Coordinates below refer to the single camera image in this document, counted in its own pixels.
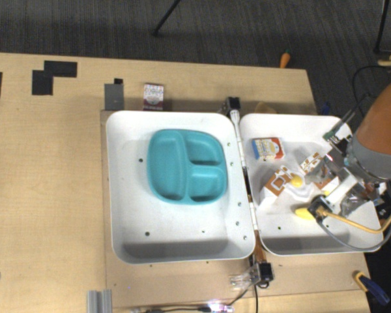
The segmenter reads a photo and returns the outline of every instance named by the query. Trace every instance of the gray carpet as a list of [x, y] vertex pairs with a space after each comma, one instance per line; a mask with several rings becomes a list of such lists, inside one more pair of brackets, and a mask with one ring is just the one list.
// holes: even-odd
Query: gray carpet
[[[0, 52], [275, 67], [289, 48], [317, 109], [329, 102], [334, 115], [353, 104], [353, 72], [376, 62], [383, 0], [182, 0], [162, 36], [150, 36], [171, 2], [0, 0]], [[382, 47], [391, 50], [391, 5]], [[363, 72], [358, 92], [389, 81]]]

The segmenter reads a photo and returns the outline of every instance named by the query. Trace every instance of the tripod leg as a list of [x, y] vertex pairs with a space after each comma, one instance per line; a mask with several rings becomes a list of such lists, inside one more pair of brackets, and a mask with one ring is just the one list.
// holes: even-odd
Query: tripod leg
[[383, 38], [383, 32], [384, 32], [384, 26], [385, 26], [385, 20], [386, 20], [386, 13], [388, 12], [388, 6], [390, 5], [390, 0], [384, 0], [383, 5], [383, 14], [381, 15], [381, 23], [379, 24], [379, 31], [378, 31], [378, 38], [377, 42], [375, 43], [375, 47], [373, 49], [374, 53], [380, 53], [379, 46], [381, 45], [381, 39]]
[[180, 3], [181, 0], [175, 0], [173, 2], [173, 4], [170, 6], [170, 8], [168, 9], [168, 11], [165, 13], [164, 17], [159, 21], [158, 25], [155, 27], [155, 29], [152, 31], [152, 35], [153, 36], [158, 36], [158, 33], [159, 33], [159, 30], [161, 29], [161, 27], [163, 26], [163, 24], [166, 22], [166, 20], [168, 20], [169, 16], [172, 14], [172, 12], [174, 11], [175, 7], [178, 6], [178, 4]]

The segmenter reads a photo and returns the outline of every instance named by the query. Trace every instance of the white tray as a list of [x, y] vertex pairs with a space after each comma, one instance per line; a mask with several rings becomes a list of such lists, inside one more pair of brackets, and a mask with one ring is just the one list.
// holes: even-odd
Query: white tray
[[[186, 129], [213, 135], [226, 159], [227, 190], [217, 201], [177, 205], [150, 189], [146, 159], [153, 134]], [[216, 113], [117, 112], [107, 121], [112, 244], [127, 263], [241, 259], [255, 246], [231, 121]]]
[[[339, 119], [328, 116], [249, 114], [242, 118], [242, 134], [252, 197], [256, 204], [256, 215], [263, 244], [273, 254], [324, 254], [351, 252], [329, 237], [314, 220], [304, 220], [294, 214], [297, 207], [307, 203], [296, 201], [288, 193], [282, 192], [274, 203], [260, 204], [259, 192], [272, 174], [285, 165], [290, 170], [301, 171], [299, 164], [308, 156], [319, 152], [321, 155], [331, 150], [322, 135], [329, 131]], [[346, 137], [351, 131], [347, 125], [338, 132]], [[252, 149], [252, 139], [278, 137], [282, 139], [285, 158], [256, 160]], [[350, 217], [370, 228], [379, 228], [374, 205], [369, 202], [358, 208]], [[327, 218], [325, 225], [332, 233], [353, 246], [374, 246], [383, 235], [374, 235], [347, 226], [342, 222]]]

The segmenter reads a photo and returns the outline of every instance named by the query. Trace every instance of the teal plate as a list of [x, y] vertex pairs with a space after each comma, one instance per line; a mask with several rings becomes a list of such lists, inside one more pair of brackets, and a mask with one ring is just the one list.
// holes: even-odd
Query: teal plate
[[210, 203], [227, 188], [222, 146], [198, 131], [155, 133], [149, 143], [147, 173], [155, 196], [171, 203]]

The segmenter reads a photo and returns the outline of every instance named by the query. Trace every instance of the tan tabletop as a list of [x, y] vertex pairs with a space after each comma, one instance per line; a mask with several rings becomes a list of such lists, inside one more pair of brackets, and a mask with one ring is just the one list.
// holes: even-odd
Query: tan tabletop
[[[32, 70], [43, 70], [44, 60], [76, 61], [78, 77], [54, 78], [53, 96], [33, 96]], [[0, 53], [0, 72], [0, 313], [85, 312], [87, 291], [104, 288], [113, 291], [115, 312], [237, 296], [229, 275], [246, 261], [124, 265], [127, 275], [119, 271], [119, 284], [111, 283], [104, 84], [124, 80], [127, 110], [141, 109], [143, 85], [153, 82], [165, 86], [166, 108], [175, 111], [216, 111], [238, 96], [244, 112], [264, 100], [281, 113], [314, 113], [305, 71]], [[259, 292], [260, 312], [369, 312], [351, 276], [368, 274], [363, 254], [267, 257], [275, 280]], [[123, 287], [132, 289], [124, 302], [115, 289]], [[252, 293], [246, 296], [235, 304], [238, 313], [254, 312]]]

